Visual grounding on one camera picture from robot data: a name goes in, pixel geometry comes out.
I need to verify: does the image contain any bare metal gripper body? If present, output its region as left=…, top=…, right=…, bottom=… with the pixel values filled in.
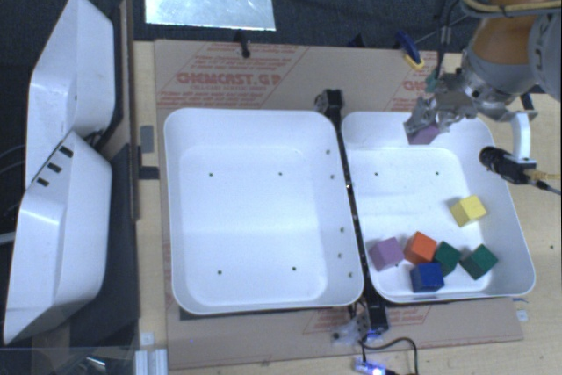
left=431, top=72, right=486, bottom=119

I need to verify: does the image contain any purple cube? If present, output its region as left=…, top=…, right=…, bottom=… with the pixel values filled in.
left=406, top=122, right=442, bottom=147
left=367, top=236, right=406, bottom=273

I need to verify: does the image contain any white plastic tray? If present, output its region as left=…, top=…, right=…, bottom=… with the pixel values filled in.
left=341, top=110, right=537, bottom=304
left=162, top=107, right=365, bottom=316

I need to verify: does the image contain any yellow cube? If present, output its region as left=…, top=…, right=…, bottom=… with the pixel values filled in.
left=449, top=194, right=488, bottom=228

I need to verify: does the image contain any thin black rod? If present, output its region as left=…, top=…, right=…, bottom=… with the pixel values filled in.
left=329, top=109, right=379, bottom=308

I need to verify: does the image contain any orange cube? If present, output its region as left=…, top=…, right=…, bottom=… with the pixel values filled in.
left=403, top=231, right=439, bottom=266

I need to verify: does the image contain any green cube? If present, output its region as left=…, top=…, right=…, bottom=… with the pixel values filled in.
left=458, top=243, right=500, bottom=281
left=433, top=241, right=463, bottom=278

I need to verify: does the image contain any brown cardboard board red print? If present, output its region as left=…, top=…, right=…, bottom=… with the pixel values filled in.
left=153, top=39, right=526, bottom=371

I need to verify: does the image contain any blue cube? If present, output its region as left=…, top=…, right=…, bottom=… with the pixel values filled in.
left=409, top=262, right=446, bottom=294

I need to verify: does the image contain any black cylinder on white bracket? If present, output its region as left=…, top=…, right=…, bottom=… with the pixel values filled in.
left=479, top=108, right=539, bottom=185

